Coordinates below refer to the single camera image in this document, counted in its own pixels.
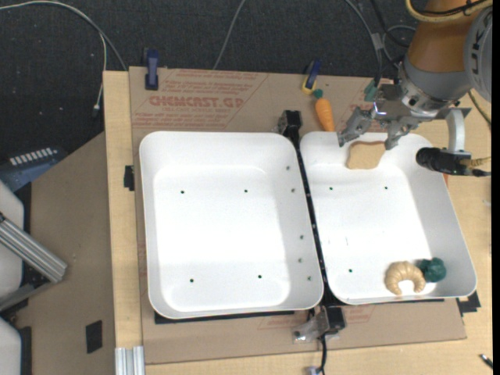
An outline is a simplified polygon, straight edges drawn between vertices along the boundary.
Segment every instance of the gray floor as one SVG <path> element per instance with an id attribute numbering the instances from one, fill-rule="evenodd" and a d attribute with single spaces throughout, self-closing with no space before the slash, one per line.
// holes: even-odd
<path id="1" fill-rule="evenodd" d="M 127 66 L 141 65 L 149 47 L 159 50 L 161 66 L 211 69 L 241 0 L 60 1 L 93 19 Z M 380 32 L 368 0 L 362 3 L 370 28 Z M 388 27 L 416 25 L 404 0 L 377 3 Z M 387 50 L 404 52 L 392 43 Z M 248 0 L 218 69 L 301 73 L 316 57 L 323 74 L 372 77 L 377 70 L 370 37 L 344 1 Z M 102 43 L 82 19 L 50 6 L 0 11 L 0 60 L 0 162 L 42 145 L 72 152 L 102 131 L 102 118 L 91 117 Z M 108 69 L 122 69 L 111 51 Z M 394 75 L 391 66 L 385 74 Z"/>

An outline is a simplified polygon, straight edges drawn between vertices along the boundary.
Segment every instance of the white tray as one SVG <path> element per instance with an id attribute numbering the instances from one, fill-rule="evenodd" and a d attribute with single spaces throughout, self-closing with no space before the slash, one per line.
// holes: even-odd
<path id="1" fill-rule="evenodd" d="M 171 319 L 309 309 L 323 281 L 297 156 L 277 134 L 140 145 L 148 293 Z"/>
<path id="2" fill-rule="evenodd" d="M 357 141 L 383 141 L 386 134 L 364 134 Z M 339 148 L 334 132 L 312 132 L 301 140 L 316 223 L 334 295 L 345 303 L 395 302 L 470 295 L 476 274 L 448 189 L 440 173 L 415 160 L 430 147 L 409 134 L 382 156 L 377 168 L 350 170 L 350 144 Z M 402 297 L 384 284 L 392 262 L 439 257 L 447 275 L 416 294 L 409 280 Z"/>

